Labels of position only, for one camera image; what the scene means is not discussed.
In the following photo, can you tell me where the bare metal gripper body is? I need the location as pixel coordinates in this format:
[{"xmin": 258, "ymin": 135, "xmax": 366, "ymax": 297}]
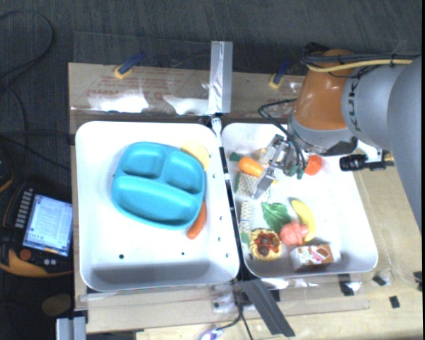
[{"xmin": 267, "ymin": 134, "xmax": 299, "ymax": 176}]

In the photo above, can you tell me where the white green lattice packet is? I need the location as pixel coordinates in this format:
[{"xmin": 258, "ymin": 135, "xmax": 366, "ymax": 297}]
[
  {"xmin": 238, "ymin": 200, "xmax": 253, "ymax": 244},
  {"xmin": 234, "ymin": 171, "xmax": 271, "ymax": 198}
]

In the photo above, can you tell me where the orange carrot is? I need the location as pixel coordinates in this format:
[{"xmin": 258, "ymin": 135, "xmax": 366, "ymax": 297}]
[{"xmin": 229, "ymin": 152, "xmax": 266, "ymax": 179}]

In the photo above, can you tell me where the green lettuce leaf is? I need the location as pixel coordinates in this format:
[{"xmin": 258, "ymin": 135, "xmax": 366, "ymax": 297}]
[{"xmin": 261, "ymin": 202, "xmax": 292, "ymax": 232}]

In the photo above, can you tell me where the orange round fruit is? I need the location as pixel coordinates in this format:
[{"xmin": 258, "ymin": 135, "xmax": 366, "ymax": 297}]
[{"xmin": 304, "ymin": 154, "xmax": 324, "ymax": 176}]

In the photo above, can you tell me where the thin black and white rod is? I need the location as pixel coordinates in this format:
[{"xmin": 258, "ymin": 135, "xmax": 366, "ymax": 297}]
[{"xmin": 210, "ymin": 116, "xmax": 247, "ymax": 283}]

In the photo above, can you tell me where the yellow banana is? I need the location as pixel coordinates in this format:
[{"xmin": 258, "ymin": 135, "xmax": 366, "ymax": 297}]
[{"xmin": 290, "ymin": 198, "xmax": 317, "ymax": 243}]

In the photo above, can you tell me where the pink toy shrimp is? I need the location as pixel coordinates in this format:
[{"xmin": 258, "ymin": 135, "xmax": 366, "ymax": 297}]
[{"xmin": 278, "ymin": 220, "xmax": 310, "ymax": 247}]

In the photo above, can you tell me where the yellow pizza slice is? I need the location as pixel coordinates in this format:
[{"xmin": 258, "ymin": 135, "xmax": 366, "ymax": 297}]
[{"xmin": 249, "ymin": 227, "xmax": 283, "ymax": 262}]

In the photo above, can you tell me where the yellow round biscuit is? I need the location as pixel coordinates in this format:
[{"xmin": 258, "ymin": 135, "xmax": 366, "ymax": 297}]
[{"xmin": 180, "ymin": 140, "xmax": 210, "ymax": 171}]

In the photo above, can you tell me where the orange sausage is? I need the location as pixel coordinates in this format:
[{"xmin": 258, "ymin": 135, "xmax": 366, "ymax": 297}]
[{"xmin": 186, "ymin": 200, "xmax": 208, "ymax": 240}]

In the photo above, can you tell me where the white plastic tray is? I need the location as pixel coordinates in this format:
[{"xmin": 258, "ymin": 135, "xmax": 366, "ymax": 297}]
[
  {"xmin": 74, "ymin": 120, "xmax": 241, "ymax": 293},
  {"xmin": 220, "ymin": 122, "xmax": 379, "ymax": 279}
]

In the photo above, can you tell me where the brown and white carton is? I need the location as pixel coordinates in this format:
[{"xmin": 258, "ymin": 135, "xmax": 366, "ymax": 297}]
[{"xmin": 289, "ymin": 243, "xmax": 342, "ymax": 273}]

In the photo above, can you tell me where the blue divided plate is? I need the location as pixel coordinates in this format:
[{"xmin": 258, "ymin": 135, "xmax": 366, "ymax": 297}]
[{"xmin": 110, "ymin": 141, "xmax": 207, "ymax": 230}]

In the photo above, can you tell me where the black cylinder on white bracket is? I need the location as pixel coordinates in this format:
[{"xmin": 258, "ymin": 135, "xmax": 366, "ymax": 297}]
[{"xmin": 339, "ymin": 143, "xmax": 394, "ymax": 172}]

